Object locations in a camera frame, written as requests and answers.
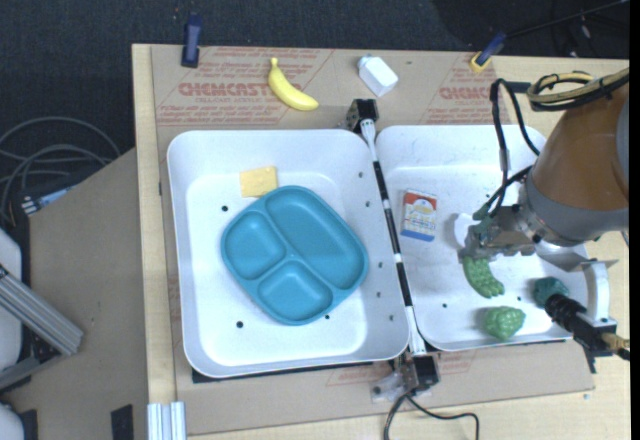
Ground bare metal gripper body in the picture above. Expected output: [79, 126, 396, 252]
[463, 204, 592, 274]

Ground green bumpy pea pod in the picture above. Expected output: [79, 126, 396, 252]
[461, 254, 506, 300]

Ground dark green broccoli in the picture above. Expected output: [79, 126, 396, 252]
[531, 276, 571, 308]

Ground light green grapes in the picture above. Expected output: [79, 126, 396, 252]
[481, 306, 527, 343]

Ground red white blue carton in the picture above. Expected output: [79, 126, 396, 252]
[399, 188, 439, 243]

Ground white plastic tray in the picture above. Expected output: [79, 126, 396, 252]
[373, 124, 591, 353]
[166, 128, 412, 379]

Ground thin black and white rod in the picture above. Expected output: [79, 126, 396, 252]
[360, 119, 427, 355]

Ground white plastic bottle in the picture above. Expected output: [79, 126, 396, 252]
[356, 54, 400, 98]

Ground blue divided plate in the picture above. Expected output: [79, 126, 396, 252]
[220, 185, 371, 327]

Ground yellow cheese slice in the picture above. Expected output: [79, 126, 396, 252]
[239, 165, 279, 200]

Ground yellow banana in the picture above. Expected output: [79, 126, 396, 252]
[267, 57, 320, 112]

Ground brown cardboard board red print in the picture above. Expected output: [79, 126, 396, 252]
[149, 45, 597, 437]

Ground black cylinder on white bracket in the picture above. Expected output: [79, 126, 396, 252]
[543, 260, 620, 355]

